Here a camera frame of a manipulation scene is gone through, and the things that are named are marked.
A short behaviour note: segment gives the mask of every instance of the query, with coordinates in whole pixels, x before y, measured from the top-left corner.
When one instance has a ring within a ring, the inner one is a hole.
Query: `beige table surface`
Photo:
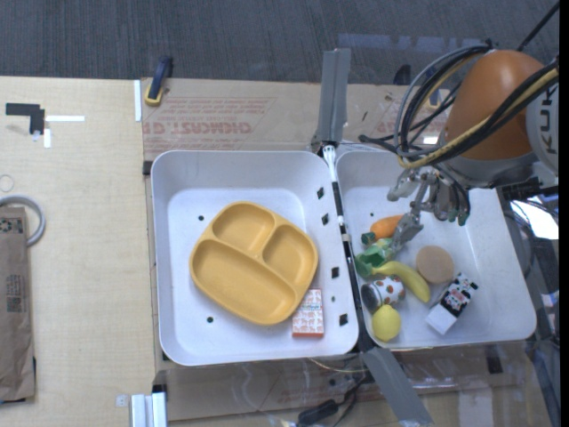
[[[46,115],[85,117],[51,124],[46,149],[43,138],[32,141],[27,117],[0,113],[0,174],[13,178],[11,193],[35,199],[47,220],[43,238],[29,250],[36,396],[0,407],[0,426],[127,426],[128,408],[118,406],[117,397],[148,394],[156,375],[133,82],[0,77],[0,94],[3,102],[40,104]],[[33,226],[33,213],[29,218]],[[537,375],[519,349],[522,384],[422,395],[436,424],[549,425]],[[297,414],[172,425],[286,425]],[[344,424],[398,422],[380,399],[358,404]]]

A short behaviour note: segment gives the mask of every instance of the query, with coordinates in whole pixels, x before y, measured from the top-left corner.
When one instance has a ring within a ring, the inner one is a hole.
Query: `yellow divided plate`
[[[189,257],[201,291],[260,325],[279,323],[296,310],[317,265],[316,246],[303,230],[248,201],[221,210]]]

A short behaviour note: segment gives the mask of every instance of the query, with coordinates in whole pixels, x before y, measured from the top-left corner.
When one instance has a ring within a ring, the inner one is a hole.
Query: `yellow lemon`
[[[383,342],[388,342],[399,334],[401,316],[388,303],[381,305],[372,316],[373,333]]]

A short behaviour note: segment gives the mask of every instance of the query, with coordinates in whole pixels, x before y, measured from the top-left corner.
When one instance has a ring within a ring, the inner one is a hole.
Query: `dark gray carpet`
[[[0,0],[0,75],[319,82],[351,47],[350,82],[390,83],[454,47],[516,48],[557,0]],[[558,13],[525,50],[559,49]]]

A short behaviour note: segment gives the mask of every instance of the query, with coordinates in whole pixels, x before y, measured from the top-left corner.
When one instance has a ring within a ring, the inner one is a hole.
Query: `banana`
[[[429,284],[417,270],[399,261],[387,261],[380,267],[372,268],[372,275],[397,275],[413,294],[427,303],[430,299]]]

